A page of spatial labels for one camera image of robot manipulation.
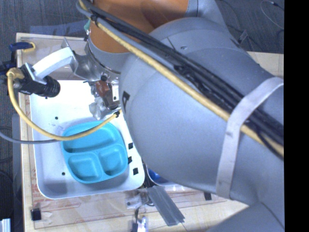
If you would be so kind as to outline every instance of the blue tray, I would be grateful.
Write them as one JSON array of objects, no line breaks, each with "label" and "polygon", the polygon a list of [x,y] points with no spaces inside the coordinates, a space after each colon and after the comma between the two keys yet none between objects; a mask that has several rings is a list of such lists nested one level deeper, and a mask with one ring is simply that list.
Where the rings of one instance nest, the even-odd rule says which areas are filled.
[{"label": "blue tray", "polygon": [[[88,130],[99,123],[93,121],[69,127],[63,136]],[[62,141],[61,148],[71,175],[82,183],[111,179],[122,174],[128,165],[122,136],[111,123],[86,137]]]}]

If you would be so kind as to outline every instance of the gray carpet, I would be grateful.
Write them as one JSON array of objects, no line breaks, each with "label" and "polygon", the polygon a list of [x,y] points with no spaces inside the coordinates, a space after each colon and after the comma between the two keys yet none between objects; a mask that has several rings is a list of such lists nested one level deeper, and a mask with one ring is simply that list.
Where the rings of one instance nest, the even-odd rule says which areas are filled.
[{"label": "gray carpet", "polygon": [[[83,37],[85,17],[77,0],[0,0],[0,61],[9,60],[8,45],[17,32]],[[228,28],[245,50],[283,53],[284,0],[216,0]],[[0,85],[0,126],[11,127],[14,110]],[[12,144],[0,139],[0,219],[12,217]]]}]

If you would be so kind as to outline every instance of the gray strap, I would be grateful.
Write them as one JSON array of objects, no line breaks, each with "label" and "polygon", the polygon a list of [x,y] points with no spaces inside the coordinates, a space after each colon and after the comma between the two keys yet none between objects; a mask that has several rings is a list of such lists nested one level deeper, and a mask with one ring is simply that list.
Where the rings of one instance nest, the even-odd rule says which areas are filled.
[{"label": "gray strap", "polygon": [[240,127],[253,111],[282,85],[283,79],[279,77],[272,77],[265,80],[246,95],[233,110],[227,122],[218,167],[216,191],[220,197],[230,198],[230,189],[239,145]]}]

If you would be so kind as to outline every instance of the white velcro strap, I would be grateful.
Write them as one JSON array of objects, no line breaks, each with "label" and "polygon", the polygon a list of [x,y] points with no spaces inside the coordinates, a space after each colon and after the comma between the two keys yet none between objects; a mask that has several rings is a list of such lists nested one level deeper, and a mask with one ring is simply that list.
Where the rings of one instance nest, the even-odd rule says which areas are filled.
[{"label": "white velcro strap", "polygon": [[272,77],[265,80],[246,95],[231,113],[226,126],[216,181],[216,191],[220,197],[230,198],[230,189],[239,145],[240,127],[254,110],[282,85],[283,79],[279,77]]}]

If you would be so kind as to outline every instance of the blue bowl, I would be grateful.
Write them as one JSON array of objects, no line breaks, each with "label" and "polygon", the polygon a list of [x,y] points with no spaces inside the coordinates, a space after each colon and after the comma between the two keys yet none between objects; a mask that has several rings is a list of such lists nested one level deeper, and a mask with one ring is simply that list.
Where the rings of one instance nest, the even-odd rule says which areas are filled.
[{"label": "blue bowl", "polygon": [[[69,127],[63,136],[88,130],[100,121]],[[62,141],[61,148],[71,175],[82,183],[96,183],[122,174],[128,165],[127,151],[118,129],[111,123],[79,139]]]}]

